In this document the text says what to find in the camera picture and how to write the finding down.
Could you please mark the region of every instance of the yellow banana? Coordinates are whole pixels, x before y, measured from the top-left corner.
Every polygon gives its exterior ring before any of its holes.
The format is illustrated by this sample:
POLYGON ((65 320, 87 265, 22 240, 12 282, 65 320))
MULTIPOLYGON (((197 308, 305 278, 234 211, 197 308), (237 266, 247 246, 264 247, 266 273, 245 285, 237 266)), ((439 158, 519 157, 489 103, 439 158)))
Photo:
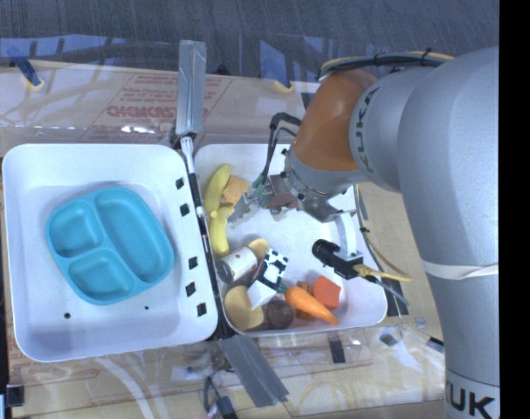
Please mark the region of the yellow banana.
POLYGON ((230 253, 230 245, 226 237, 226 227, 228 226, 228 216, 232 212, 232 205, 221 206, 210 212, 210 246, 217 258, 222 258, 230 253))
POLYGON ((203 206, 208 214, 216 211, 220 206, 222 200, 222 193, 228 180, 230 179, 230 165, 223 164, 220 166, 209 179, 204 191, 203 206))

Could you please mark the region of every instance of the white can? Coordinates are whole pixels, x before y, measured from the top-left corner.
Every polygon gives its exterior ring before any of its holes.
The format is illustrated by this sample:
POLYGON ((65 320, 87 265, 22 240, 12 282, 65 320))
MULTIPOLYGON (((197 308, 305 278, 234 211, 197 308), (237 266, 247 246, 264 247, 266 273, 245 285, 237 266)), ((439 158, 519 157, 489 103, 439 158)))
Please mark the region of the white can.
POLYGON ((256 271, 257 265, 257 256, 244 245, 216 262, 218 277, 226 284, 231 284, 250 271, 256 271))

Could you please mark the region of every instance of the white robotic arm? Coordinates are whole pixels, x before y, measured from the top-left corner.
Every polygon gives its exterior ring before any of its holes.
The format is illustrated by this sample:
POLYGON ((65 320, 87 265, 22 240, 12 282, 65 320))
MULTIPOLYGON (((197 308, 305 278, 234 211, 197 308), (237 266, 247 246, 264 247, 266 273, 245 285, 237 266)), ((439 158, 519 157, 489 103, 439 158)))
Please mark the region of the white robotic arm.
POLYGON ((497 47, 378 80, 334 72, 280 178, 322 222, 364 178, 402 193, 442 325, 449 419, 500 415, 498 73, 497 47))

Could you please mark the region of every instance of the white tape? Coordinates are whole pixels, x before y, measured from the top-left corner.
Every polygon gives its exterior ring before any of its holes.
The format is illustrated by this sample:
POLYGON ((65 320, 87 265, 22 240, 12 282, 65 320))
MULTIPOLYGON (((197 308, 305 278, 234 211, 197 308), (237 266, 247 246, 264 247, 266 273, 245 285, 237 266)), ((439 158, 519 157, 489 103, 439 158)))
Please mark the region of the white tape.
POLYGON ((474 267, 469 265, 433 264, 422 260, 422 265, 427 273, 443 279, 460 280, 499 274, 499 263, 487 265, 486 267, 474 267))

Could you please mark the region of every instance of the blue plate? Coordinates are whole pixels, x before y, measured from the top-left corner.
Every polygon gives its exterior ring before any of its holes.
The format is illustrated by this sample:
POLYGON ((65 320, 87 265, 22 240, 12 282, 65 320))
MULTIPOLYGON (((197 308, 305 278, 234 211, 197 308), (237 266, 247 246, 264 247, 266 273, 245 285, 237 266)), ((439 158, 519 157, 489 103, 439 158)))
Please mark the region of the blue plate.
POLYGON ((175 261, 162 226, 129 189, 100 189, 71 200, 50 215, 46 235, 68 283, 97 305, 158 284, 175 261))

